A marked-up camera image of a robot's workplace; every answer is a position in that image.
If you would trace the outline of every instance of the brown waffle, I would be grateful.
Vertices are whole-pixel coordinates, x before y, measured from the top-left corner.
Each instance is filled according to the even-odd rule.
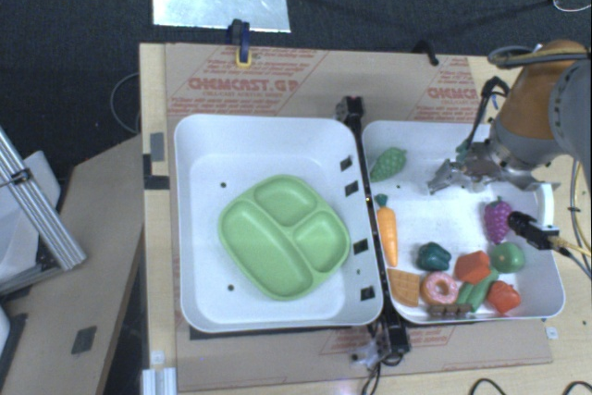
[[[405,306],[419,305],[419,275],[388,268],[388,281],[392,297]]]

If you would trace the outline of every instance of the dark green bell pepper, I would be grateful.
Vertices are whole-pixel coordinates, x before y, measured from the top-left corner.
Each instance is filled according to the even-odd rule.
[[[429,242],[419,248],[417,266],[428,272],[443,272],[450,268],[452,255],[435,242]]]

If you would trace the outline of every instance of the purple grape bunch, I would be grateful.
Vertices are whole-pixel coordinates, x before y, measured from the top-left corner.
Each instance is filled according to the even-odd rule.
[[[485,228],[487,231],[487,238],[499,244],[504,240],[506,234],[510,232],[508,226],[508,216],[512,212],[512,208],[508,203],[502,201],[498,196],[496,201],[485,206]]]

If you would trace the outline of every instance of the orange-red toy vegetable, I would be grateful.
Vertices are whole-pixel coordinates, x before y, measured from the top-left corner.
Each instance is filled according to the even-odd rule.
[[[454,274],[460,281],[467,281],[476,285],[491,273],[489,269],[489,255],[477,251],[463,255],[456,260]]]
[[[378,211],[376,211],[376,219],[378,221],[378,232],[380,233],[380,241],[382,248],[387,257],[387,262],[390,266],[397,266],[397,218],[395,212],[387,207],[388,196],[386,194],[378,194],[376,197],[378,203]]]
[[[500,313],[508,313],[511,309],[520,304],[522,299],[518,291],[505,281],[496,281],[489,288],[487,301]]]

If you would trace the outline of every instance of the pink donut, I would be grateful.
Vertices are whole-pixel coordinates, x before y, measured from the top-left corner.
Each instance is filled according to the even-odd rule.
[[[459,287],[449,274],[432,272],[422,281],[421,294],[428,304],[453,304],[459,296]]]

